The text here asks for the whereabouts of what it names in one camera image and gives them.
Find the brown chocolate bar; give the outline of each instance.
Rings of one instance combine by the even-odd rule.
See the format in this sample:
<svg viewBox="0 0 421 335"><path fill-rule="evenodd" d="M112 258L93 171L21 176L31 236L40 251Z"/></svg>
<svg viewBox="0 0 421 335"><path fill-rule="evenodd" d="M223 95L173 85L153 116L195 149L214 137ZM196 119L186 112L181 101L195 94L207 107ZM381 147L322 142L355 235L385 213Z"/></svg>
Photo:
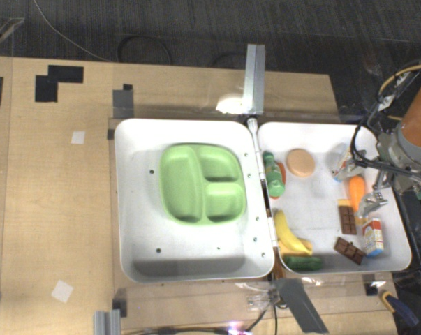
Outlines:
<svg viewBox="0 0 421 335"><path fill-rule="evenodd" d="M355 213L352 207L339 206L339 216L343 235L356 235Z"/></svg>
<svg viewBox="0 0 421 335"><path fill-rule="evenodd" d="M341 237L337 237L334 250L342 255L345 255L347 258L351 259L358 265L361 264L363 257L365 257L364 252L362 252L358 247L354 246L353 243L350 243Z"/></svg>

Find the wooden table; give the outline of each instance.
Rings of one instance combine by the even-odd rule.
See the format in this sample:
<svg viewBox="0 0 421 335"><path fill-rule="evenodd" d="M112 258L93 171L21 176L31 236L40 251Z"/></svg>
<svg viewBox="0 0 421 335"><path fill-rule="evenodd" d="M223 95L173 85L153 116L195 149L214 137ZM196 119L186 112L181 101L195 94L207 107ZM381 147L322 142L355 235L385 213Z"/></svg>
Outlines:
<svg viewBox="0 0 421 335"><path fill-rule="evenodd" d="M83 66L84 82L59 83L58 103L36 103L35 76L47 75L50 64ZM118 272L107 140L112 91L133 85L136 116L219 117L212 114L219 97L242 92L244 71L0 57L0 77L0 335L90 334L94 311L111 308ZM265 111L335 120L329 77L266 73ZM74 131L85 132L84 144L71 144ZM391 275L376 278L394 291ZM66 303L51 295L58 280L73 287ZM138 315L141 327L220 322L222 310L246 322L258 315L247 311L235 284L213 283L205 294L193 283L175 291L130 285L142 313L151 309ZM187 306L183 295L193 287L200 303ZM365 296L360 276L325 277L308 293L331 334L396 334L392 315L377 297ZM280 334L301 333L289 311L279 317ZM122 320L127 329L129 323ZM256 334L273 328L268 312Z"/></svg>

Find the round beige disc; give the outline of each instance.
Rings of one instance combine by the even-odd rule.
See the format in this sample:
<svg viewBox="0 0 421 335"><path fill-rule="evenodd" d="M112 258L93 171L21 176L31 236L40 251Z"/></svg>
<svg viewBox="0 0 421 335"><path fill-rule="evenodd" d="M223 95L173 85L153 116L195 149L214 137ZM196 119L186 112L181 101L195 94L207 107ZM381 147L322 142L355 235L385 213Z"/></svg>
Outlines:
<svg viewBox="0 0 421 335"><path fill-rule="evenodd" d="M309 152L303 149L291 150L286 158L289 171L298 177L308 177L316 169L316 163Z"/></svg>

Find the red and white carton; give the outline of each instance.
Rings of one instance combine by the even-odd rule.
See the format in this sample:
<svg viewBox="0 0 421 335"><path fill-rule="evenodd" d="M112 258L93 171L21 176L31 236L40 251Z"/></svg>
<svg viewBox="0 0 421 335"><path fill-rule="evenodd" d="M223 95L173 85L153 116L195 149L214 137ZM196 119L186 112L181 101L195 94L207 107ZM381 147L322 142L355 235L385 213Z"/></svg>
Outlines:
<svg viewBox="0 0 421 335"><path fill-rule="evenodd" d="M372 218L362 226L362 235L365 242L365 254L374 257L384 250L383 231L381 220Z"/></svg>

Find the blue handled tool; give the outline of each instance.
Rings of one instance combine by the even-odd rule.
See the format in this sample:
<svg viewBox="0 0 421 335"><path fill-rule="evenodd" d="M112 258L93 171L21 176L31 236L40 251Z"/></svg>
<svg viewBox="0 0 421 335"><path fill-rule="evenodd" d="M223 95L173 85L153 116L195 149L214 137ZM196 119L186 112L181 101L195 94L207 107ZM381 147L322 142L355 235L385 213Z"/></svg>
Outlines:
<svg viewBox="0 0 421 335"><path fill-rule="evenodd" d="M409 327L414 327L420 322L412 310L401 300L393 297L392 293L386 291L381 294L381 301L392 313L400 315Z"/></svg>

